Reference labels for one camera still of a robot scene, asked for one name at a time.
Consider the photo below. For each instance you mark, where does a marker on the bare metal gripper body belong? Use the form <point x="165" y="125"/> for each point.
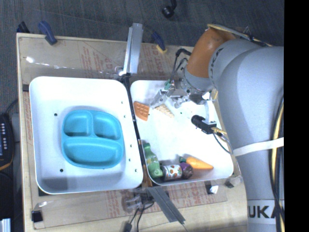
<point x="179" y="91"/>

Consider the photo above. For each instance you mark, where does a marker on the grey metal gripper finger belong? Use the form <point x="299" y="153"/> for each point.
<point x="180" y="102"/>
<point x="158" y="99"/>

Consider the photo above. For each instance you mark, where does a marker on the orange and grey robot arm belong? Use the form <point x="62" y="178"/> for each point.
<point x="248" y="100"/>

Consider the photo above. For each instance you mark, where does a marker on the orange waffle biscuit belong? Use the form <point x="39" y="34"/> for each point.
<point x="141" y="110"/>

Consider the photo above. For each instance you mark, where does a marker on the white plastic tray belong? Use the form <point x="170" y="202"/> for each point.
<point x="48" y="93"/>
<point x="173" y="136"/>

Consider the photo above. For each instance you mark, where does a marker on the green plastic bottle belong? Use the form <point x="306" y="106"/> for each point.
<point x="152" y="161"/>

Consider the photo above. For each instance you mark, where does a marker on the orange carrot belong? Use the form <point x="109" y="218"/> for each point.
<point x="199" y="163"/>

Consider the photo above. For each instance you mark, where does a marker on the dark purple eggplant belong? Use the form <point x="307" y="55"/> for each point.
<point x="187" y="171"/>

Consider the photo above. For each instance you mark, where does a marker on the small can with orange print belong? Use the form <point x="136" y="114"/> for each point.
<point x="172" y="172"/>

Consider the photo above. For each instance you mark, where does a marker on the brown cardboard board, red print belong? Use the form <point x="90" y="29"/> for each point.
<point x="96" y="54"/>

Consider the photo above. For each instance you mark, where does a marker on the blue divided plate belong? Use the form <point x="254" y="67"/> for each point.
<point x="93" y="144"/>

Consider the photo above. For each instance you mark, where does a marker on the black chair base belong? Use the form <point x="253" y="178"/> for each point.
<point x="170" y="4"/>

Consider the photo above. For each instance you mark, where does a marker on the black cylinder on white bracket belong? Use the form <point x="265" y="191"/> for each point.
<point x="207" y="126"/>

